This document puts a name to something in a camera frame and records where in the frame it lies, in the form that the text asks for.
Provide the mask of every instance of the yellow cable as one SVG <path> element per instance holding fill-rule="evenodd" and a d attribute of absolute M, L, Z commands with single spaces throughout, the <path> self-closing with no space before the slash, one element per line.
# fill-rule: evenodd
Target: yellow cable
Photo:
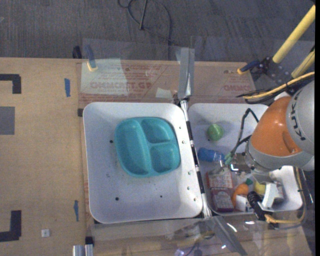
<path fill-rule="evenodd" d="M 265 214 L 264 217 L 265 217 L 265 221 L 267 223 L 289 223 L 289 224 L 294 224 L 294 223 L 300 223 L 306 216 L 306 199 L 305 199 L 305 194 L 302 190 L 302 183 L 301 183 L 301 179 L 300 179 L 300 175 L 299 175 L 299 169 L 298 168 L 294 168 L 295 171 L 296 171 L 296 178 L 298 180 L 298 183 L 299 183 L 299 189 L 301 191 L 301 194 L 302 194 L 302 200 L 303 200 L 303 213 L 301 215 L 300 218 L 298 219 L 295 219 L 295 220 L 285 220 L 285 219 L 275 219 L 273 218 L 271 215 L 269 214 Z"/>
<path fill-rule="evenodd" d="M 294 83 L 296 83 L 296 82 L 298 82 L 298 81 L 300 81 L 300 80 L 302 80 L 302 79 L 305 79 L 305 78 L 307 78 L 307 77 L 313 76 L 314 74 L 315 74 L 315 72 L 310 72 L 310 73 L 304 74 L 304 75 L 299 76 L 299 77 L 297 77 L 297 78 L 295 78 L 295 79 L 292 79 L 292 80 L 290 80 L 289 82 L 284 83 L 283 85 L 280 85 L 279 87 L 274 88 L 274 89 L 272 89 L 272 90 L 270 90 L 270 91 L 258 92 L 258 93 L 255 94 L 255 95 L 243 96 L 243 98 L 249 100 L 249 99 L 258 99 L 258 98 L 262 98 L 262 97 L 265 97 L 265 96 L 269 96 L 269 95 L 274 94 L 274 93 L 282 90 L 283 88 L 285 88 L 285 87 L 287 87 L 287 86 L 290 86 L 290 85 L 292 85 L 292 84 L 294 84 Z"/>

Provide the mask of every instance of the green ball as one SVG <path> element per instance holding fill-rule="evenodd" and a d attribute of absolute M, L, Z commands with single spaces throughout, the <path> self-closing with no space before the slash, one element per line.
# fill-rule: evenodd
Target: green ball
<path fill-rule="evenodd" d="M 212 141 L 220 140 L 223 137 L 224 133 L 224 129 L 216 123 L 211 124 L 207 130 L 207 134 Z"/>

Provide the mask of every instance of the wooden surface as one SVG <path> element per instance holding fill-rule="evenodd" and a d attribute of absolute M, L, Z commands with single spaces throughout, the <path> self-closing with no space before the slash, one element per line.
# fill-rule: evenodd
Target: wooden surface
<path fill-rule="evenodd" d="M 72 255 L 86 236 L 76 61 L 0 58 L 0 73 L 22 83 L 12 94 L 0 81 L 0 106 L 15 107 L 14 135 L 0 135 L 0 232 L 9 231 L 11 211 L 22 213 L 22 236 L 0 242 L 0 255 Z"/>

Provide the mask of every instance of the teal plate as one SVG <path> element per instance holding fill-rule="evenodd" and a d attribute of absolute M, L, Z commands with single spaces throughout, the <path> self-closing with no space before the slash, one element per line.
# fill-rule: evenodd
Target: teal plate
<path fill-rule="evenodd" d="M 180 165 L 180 152 L 170 124 L 158 117 L 135 117 L 121 121 L 114 131 L 121 167 L 134 177 L 169 173 Z"/>

